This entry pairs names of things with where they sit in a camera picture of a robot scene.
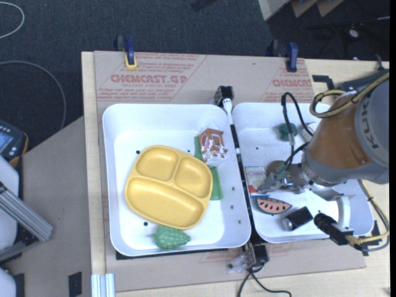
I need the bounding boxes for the brown biscuit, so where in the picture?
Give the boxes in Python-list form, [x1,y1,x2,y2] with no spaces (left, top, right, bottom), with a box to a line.
[266,160,287,176]

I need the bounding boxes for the white packet with red print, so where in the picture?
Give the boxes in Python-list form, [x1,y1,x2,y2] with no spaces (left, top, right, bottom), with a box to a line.
[244,165,267,196]

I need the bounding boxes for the black can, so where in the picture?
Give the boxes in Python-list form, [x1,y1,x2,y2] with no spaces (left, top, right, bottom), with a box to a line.
[281,206,314,232]

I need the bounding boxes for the black block with thin wires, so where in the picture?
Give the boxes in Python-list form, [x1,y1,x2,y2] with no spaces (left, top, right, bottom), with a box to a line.
[213,85,235,106]
[227,243,270,274]

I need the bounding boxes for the brown cardboard board red print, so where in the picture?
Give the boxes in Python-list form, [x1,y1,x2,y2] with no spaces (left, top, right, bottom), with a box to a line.
[93,50,368,292]

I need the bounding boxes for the green grapes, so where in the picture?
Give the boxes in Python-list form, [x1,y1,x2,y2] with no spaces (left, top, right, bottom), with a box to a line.
[150,224,191,250]

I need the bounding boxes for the white plastic tray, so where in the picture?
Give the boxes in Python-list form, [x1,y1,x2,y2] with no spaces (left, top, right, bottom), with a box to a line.
[101,103,252,257]
[231,101,375,244]

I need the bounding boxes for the green broccoli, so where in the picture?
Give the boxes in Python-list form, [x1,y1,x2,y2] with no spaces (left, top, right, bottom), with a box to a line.
[276,123,299,142]

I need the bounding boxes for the green bottle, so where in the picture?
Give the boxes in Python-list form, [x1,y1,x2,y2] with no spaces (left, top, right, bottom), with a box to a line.
[194,136,224,201]

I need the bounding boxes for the thin black and white rod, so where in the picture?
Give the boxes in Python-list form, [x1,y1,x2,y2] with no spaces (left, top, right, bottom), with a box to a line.
[222,98,258,244]

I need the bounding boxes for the black cylinder on white bracket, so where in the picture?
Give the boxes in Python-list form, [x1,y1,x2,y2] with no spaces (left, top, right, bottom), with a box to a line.
[313,195,356,246]

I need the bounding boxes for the brown and white carton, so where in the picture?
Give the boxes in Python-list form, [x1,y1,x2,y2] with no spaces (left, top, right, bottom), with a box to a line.
[197,127,229,168]

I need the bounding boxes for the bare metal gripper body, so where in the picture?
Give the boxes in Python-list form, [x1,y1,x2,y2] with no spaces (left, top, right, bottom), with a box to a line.
[278,162,314,195]

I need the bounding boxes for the red watermelon slice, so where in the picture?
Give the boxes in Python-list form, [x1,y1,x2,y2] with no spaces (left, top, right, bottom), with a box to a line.
[256,197,293,215]

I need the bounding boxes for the yellow divided plate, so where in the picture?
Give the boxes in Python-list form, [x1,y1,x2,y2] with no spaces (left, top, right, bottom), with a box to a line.
[124,145,214,230]

